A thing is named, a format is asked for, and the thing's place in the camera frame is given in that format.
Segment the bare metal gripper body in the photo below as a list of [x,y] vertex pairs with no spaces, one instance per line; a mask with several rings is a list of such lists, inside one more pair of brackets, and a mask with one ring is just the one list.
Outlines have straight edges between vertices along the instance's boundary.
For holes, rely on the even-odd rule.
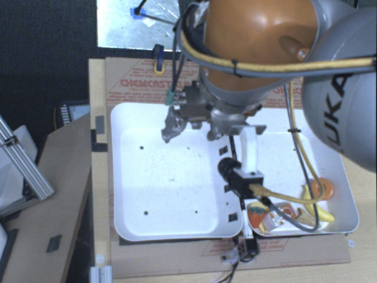
[[239,135],[248,126],[245,114],[256,113],[262,100],[259,90],[226,90],[209,80],[194,81],[178,94],[181,118],[195,129],[202,122],[216,125],[224,135]]

